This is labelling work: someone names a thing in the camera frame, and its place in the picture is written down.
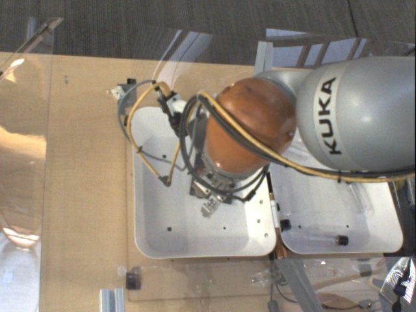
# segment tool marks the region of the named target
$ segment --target gray carpet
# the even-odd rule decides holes
[[[267,28],[415,42],[415,0],[0,0],[0,51],[19,46],[26,16],[64,18],[62,55],[158,59],[174,29],[217,34],[206,59],[223,63],[253,63]]]

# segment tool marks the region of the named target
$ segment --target wire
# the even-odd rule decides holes
[[[280,291],[280,288],[279,288],[279,285],[275,282],[274,283],[274,285],[276,286],[276,289],[278,290],[278,292],[279,292],[279,294],[280,294],[280,296],[284,299],[284,300],[286,300],[286,301],[288,301],[288,302],[290,302],[290,303],[295,303],[295,304],[299,304],[296,300],[292,300],[292,299],[290,299],[290,298],[287,298],[281,291]]]
[[[150,153],[148,153],[148,152],[146,152],[146,151],[144,151],[143,150],[143,148],[142,148],[142,150],[141,150],[141,152],[142,152],[142,154],[143,155],[145,155],[146,157],[149,157],[150,159],[154,159],[155,161],[159,161],[159,162],[162,162],[162,163],[166,163],[166,164],[171,164],[172,163],[172,161],[169,161],[168,159],[162,159],[162,158],[160,158],[160,157],[156,157],[156,156],[154,156],[154,155],[152,155],[152,154],[150,154]],[[186,169],[187,169],[187,167],[186,166],[184,166],[183,168],[181,168],[179,165],[177,165],[177,164],[175,164],[175,168],[177,168],[179,171],[185,171]]]
[[[138,87],[140,87],[141,85],[144,85],[144,84],[146,84],[146,83],[156,83],[156,81],[155,80],[145,80],[145,81],[142,81],[142,82],[139,82],[139,83],[137,83],[137,84],[135,84],[135,85],[133,85],[125,94],[124,94],[124,96],[118,101],[118,107],[117,107],[117,118],[118,118],[118,123],[120,124],[120,127],[121,127],[121,129],[122,129],[122,131],[123,131],[123,134],[125,135],[125,137],[126,137],[126,139],[128,139],[129,140],[129,135],[127,135],[127,132],[125,131],[125,128],[124,128],[124,124],[123,124],[123,122],[122,122],[122,119],[121,119],[121,116],[122,116],[122,109],[123,109],[123,104],[124,104],[124,102],[127,100],[127,98],[129,97],[129,95],[131,94],[131,92],[134,90],[134,89],[137,89]]]
[[[414,54],[416,51],[416,46],[411,47],[410,49],[408,49],[405,53],[402,54],[403,57],[408,57],[411,54]]]
[[[274,159],[273,157],[267,155],[266,153],[262,152],[259,148],[255,147],[253,144],[250,144],[246,139],[244,139],[242,137],[242,135],[240,135],[234,128],[230,127],[230,125],[228,123],[226,123],[224,121],[224,119],[221,117],[221,115],[219,115],[219,113],[217,113],[215,111],[215,109],[210,106],[209,102],[207,99],[205,99],[204,97],[202,98],[198,98],[198,100],[204,104],[205,108],[208,110],[208,112],[213,116],[213,118],[216,120],[216,122],[220,125],[220,127],[222,127],[222,129],[231,137],[233,138],[236,142],[238,142],[243,148],[245,148],[248,151],[251,151],[253,153],[255,153],[257,156],[259,156],[262,159],[265,159],[266,161],[270,161],[279,165],[283,165],[283,166],[287,166],[284,163],[282,163],[279,160]],[[325,169],[316,169],[319,172],[322,173],[326,173],[326,174],[332,174],[334,173],[333,170],[325,170]],[[395,171],[391,171],[391,174],[407,174],[409,171],[414,170],[414,167],[408,167],[408,168],[403,168],[400,170],[395,170]],[[380,177],[382,175],[384,175],[385,173],[383,172],[362,172],[360,173],[360,176],[363,177]],[[342,176],[346,176],[346,177],[356,177],[357,174],[353,173],[353,172],[342,172],[341,173]]]
[[[138,87],[140,87],[141,85],[144,85],[144,84],[146,84],[146,83],[156,83],[156,81],[155,80],[151,80],[151,79],[149,79],[149,80],[145,80],[145,81],[141,81],[141,82],[139,82],[139,83],[137,83],[137,84],[134,84],[125,94],[124,94],[124,96],[118,101],[118,108],[117,108],[117,118],[118,118],[118,123],[119,123],[119,125],[120,125],[120,128],[122,129],[122,131],[123,131],[123,134],[125,135],[125,137],[126,137],[126,139],[128,139],[129,141],[130,141],[130,139],[129,139],[129,135],[127,134],[127,132],[126,132],[126,130],[125,130],[125,127],[124,127],[124,124],[123,124],[123,122],[122,122],[122,119],[121,119],[121,116],[122,116],[122,109],[123,109],[123,104],[124,104],[124,102],[127,100],[127,98],[130,96],[130,94],[131,94],[131,92],[134,90],[134,89],[137,89]],[[151,158],[151,159],[154,159],[155,161],[159,161],[159,162],[164,162],[164,163],[166,163],[166,164],[171,164],[172,162],[171,161],[168,161],[168,160],[166,160],[166,159],[162,159],[162,158],[159,158],[159,157],[156,157],[156,156],[154,156],[154,155],[152,155],[152,154],[150,154],[150,153],[148,153],[148,152],[146,152],[146,151],[144,151],[143,149],[141,149],[141,152],[143,153],[143,155],[145,155],[145,156],[147,156],[147,157],[149,157],[149,158]],[[176,165],[175,164],[175,167],[179,170],[179,171],[185,171],[185,169],[186,169],[186,166],[184,166],[183,168],[181,168],[179,165]]]
[[[280,294],[280,296],[284,299],[284,300],[286,300],[286,301],[288,301],[288,302],[290,302],[290,303],[294,303],[294,304],[299,304],[296,300],[292,300],[292,299],[290,299],[290,298],[288,298],[288,297],[286,297],[282,292],[281,292],[281,290],[280,290],[280,288],[279,288],[279,285],[278,285],[278,283],[277,282],[275,282],[274,283],[274,285],[276,286],[276,288],[277,288],[277,290],[278,290],[278,292],[279,292],[279,294]],[[336,311],[348,311],[348,310],[351,310],[351,309],[355,309],[355,308],[362,308],[359,304],[356,304],[356,305],[353,305],[353,306],[350,306],[350,307],[335,307],[335,306],[328,306],[328,305],[326,305],[326,304],[321,304],[321,306],[322,306],[322,308],[324,308],[324,309],[332,309],[332,310],[336,310]]]
[[[174,170],[174,166],[175,166],[175,162],[177,159],[177,155],[179,153],[179,148],[178,146],[175,149],[175,153],[174,153],[174,159],[172,160],[171,166],[170,166],[170,170],[169,170],[169,176],[167,177],[167,180],[164,180],[164,177],[162,177],[155,169],[154,167],[152,167],[152,165],[148,162],[148,160],[145,158],[145,156],[142,154],[141,152],[141,147],[139,147],[136,143],[136,141],[133,138],[133,134],[131,132],[131,121],[133,119],[133,116],[135,114],[135,112],[137,111],[139,105],[142,103],[143,99],[146,98],[153,90],[160,90],[164,96],[169,96],[170,94],[170,88],[169,86],[164,83],[164,82],[159,82],[159,83],[154,83],[152,84],[143,94],[140,95],[140,97],[137,99],[136,103],[133,105],[131,112],[128,116],[127,119],[127,125],[126,125],[126,132],[127,132],[127,136],[129,137],[129,140],[131,142],[131,144],[133,145],[135,151],[137,152],[138,156],[140,157],[140,159],[142,160],[142,162],[144,163],[144,165],[146,165],[146,167],[158,178],[160,179],[166,186],[169,186],[171,181],[172,181],[172,174],[173,174],[173,170]]]
[[[306,166],[299,165],[295,162],[290,161],[289,159],[282,157],[279,153],[275,152],[273,149],[269,148],[268,146],[264,145],[262,142],[258,141],[254,138],[249,132],[247,132],[218,102],[215,101],[207,92],[200,92],[198,94],[198,99],[200,97],[206,98],[207,101],[212,105],[214,109],[221,115],[221,117],[234,128],[245,140],[247,140],[250,144],[254,145],[255,147],[259,148],[263,153],[270,156],[272,159],[277,160],[278,163],[282,163],[286,166],[294,168],[301,173],[308,174],[311,176],[317,176],[327,179],[333,179],[338,181],[345,181],[349,183],[384,183],[389,181],[395,181],[398,179],[407,179],[410,177],[414,177],[414,168],[412,167],[412,173],[405,173],[405,174],[397,174],[394,176],[385,176],[385,177],[363,177],[361,173],[349,173],[346,175],[345,172],[336,172],[336,171],[322,171],[315,168],[309,168]]]
[[[185,141],[185,138],[187,136],[187,123],[190,120],[190,116],[191,116],[197,102],[198,102],[198,100],[197,100],[196,96],[193,96],[189,99],[188,103],[186,104],[186,106],[183,110],[182,119],[181,119],[180,124],[179,124],[179,141],[181,143],[181,154],[182,154],[183,161],[185,162],[185,165],[188,168],[188,171],[192,175],[192,177],[196,181],[198,181],[201,185],[203,185],[205,188],[210,189],[212,192],[217,193],[219,195],[223,195],[225,197],[232,197],[232,198],[238,199],[240,201],[246,201],[247,197],[249,195],[253,195],[253,193],[255,193],[256,189],[259,188],[261,182],[259,182],[256,185],[256,187],[245,198],[240,198],[238,196],[235,196],[235,195],[233,195],[233,193],[240,192],[244,189],[247,189],[249,186],[254,184],[258,179],[261,179],[261,181],[263,181],[263,179],[264,179],[263,176],[266,175],[268,168],[267,167],[263,168],[263,170],[261,170],[260,173],[258,173],[256,175],[256,177],[254,177],[249,183],[247,183],[247,184],[245,184],[245,185],[243,185],[239,188],[233,188],[233,189],[230,189],[230,190],[227,190],[227,191],[220,190],[219,188],[215,188],[211,184],[206,182],[204,179],[202,179],[202,177],[196,172],[195,168],[193,167],[193,165],[190,162],[190,159],[188,157],[186,141]]]

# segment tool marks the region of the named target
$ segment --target kuka logo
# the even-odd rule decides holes
[[[326,131],[325,133],[321,133],[322,139],[325,143],[325,146],[327,146],[330,150],[329,153],[331,155],[341,155],[341,151],[337,150],[337,141],[335,137],[333,136],[333,123],[331,121],[331,109],[330,109],[330,103],[332,98],[332,83],[336,80],[336,77],[333,79],[330,79],[329,81],[326,81],[322,88],[320,89],[321,97],[319,97],[319,106],[320,110],[318,111],[318,115],[325,119],[319,119],[319,125],[326,125]]]

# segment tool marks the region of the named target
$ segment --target clear plastic sheet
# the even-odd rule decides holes
[[[0,41],[0,310],[35,311],[45,184],[53,29],[59,18],[13,19]]]

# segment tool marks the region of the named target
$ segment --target yellow cable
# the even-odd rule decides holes
[[[181,149],[181,143],[180,143],[180,141],[178,141],[177,144],[176,144],[175,152],[174,152],[174,158],[172,159],[172,163],[170,165],[168,183],[172,182],[172,176],[174,174],[175,163],[176,163],[177,156],[179,154],[180,149]]]
[[[290,166],[291,168],[294,168],[305,174],[327,178],[327,179],[341,180],[341,181],[345,181],[349,183],[386,183],[390,181],[396,181],[398,179],[407,179],[407,178],[415,176],[415,174],[412,173],[412,174],[406,174],[406,175],[398,175],[396,177],[377,177],[377,178],[346,177],[346,176],[339,176],[337,174],[327,174],[327,173],[320,172],[312,168],[307,168],[305,166],[299,165],[281,156],[279,153],[275,152],[273,149],[270,149],[268,146],[264,145],[262,142],[254,138],[251,134],[249,134],[249,132],[247,132],[243,127],[241,127],[241,125],[207,92],[200,92],[198,95],[205,97],[209,101],[209,103],[217,110],[217,112],[221,114],[221,116],[225,119],[225,121],[230,126],[232,126],[232,128],[234,128],[237,132],[239,132],[247,141],[251,142],[253,145],[258,147],[261,151],[267,153],[274,159],[277,159],[281,161],[283,164],[286,164],[287,166]]]
[[[143,154],[141,153],[139,146],[137,146],[137,143],[135,142],[135,140],[133,138],[133,134],[131,132],[131,120],[133,119],[133,116],[134,116],[135,112],[138,110],[139,105],[142,103],[144,98],[146,98],[153,90],[155,90],[157,88],[159,88],[162,91],[163,95],[166,96],[166,97],[171,94],[171,90],[170,90],[169,86],[164,82],[159,82],[159,83],[155,83],[155,84],[151,85],[148,89],[146,89],[146,91],[142,95],[140,95],[140,97],[137,99],[136,103],[131,108],[131,112],[130,112],[129,117],[127,119],[126,129],[127,129],[127,135],[129,137],[129,140],[130,140],[131,144],[133,145],[135,151],[138,153],[138,156],[140,157],[140,159],[143,161],[143,163],[146,165],[146,167],[157,178],[160,179],[161,175],[154,169],[154,167],[152,167],[152,165],[145,158],[145,156],[143,156]],[[172,160],[172,163],[170,165],[170,171],[169,171],[169,176],[168,176],[168,182],[169,183],[172,181],[174,167],[175,167],[177,155],[179,153],[179,146],[180,146],[180,144],[178,143],[178,145],[176,146],[176,149],[175,149],[174,159]]]

